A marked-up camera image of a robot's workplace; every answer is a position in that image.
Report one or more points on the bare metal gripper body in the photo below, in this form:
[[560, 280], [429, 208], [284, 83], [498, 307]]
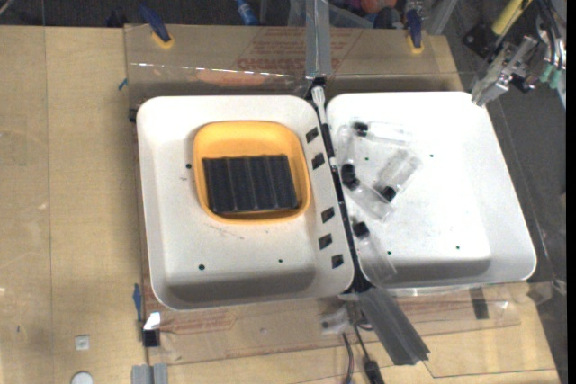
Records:
[[517, 60]]

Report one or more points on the clear plastic bottle black cap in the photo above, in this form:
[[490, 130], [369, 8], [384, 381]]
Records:
[[346, 148], [382, 132], [371, 202], [375, 256], [398, 171]]

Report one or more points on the white plastic tray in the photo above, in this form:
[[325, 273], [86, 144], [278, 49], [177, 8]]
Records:
[[243, 252], [450, 193]]

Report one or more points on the blue bottle white cap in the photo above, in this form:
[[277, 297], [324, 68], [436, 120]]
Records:
[[245, 9]]

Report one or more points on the yellow plate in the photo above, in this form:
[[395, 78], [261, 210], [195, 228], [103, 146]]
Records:
[[252, 139]]

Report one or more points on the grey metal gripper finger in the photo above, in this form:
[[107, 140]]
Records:
[[481, 92], [499, 89]]

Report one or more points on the black ribbed tray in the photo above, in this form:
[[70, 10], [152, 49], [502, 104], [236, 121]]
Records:
[[249, 184]]

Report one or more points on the brown cardboard board red print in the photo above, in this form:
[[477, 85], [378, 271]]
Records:
[[225, 49]]

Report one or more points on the thin black and white rod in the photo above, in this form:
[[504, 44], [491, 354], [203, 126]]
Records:
[[334, 166]]

